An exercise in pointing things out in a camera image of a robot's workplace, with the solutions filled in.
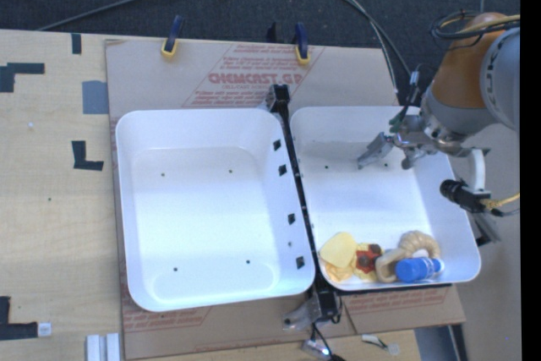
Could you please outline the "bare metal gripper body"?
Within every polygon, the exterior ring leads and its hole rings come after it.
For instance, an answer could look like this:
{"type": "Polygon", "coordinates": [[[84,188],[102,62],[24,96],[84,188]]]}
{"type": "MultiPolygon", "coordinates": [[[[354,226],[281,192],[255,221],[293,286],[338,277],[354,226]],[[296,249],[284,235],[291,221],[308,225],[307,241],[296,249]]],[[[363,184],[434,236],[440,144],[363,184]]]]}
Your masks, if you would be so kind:
{"type": "Polygon", "coordinates": [[[432,114],[397,115],[391,120],[391,133],[393,145],[403,150],[406,157],[422,157],[437,152],[465,157],[472,151],[462,146],[467,135],[444,127],[432,114]]]}

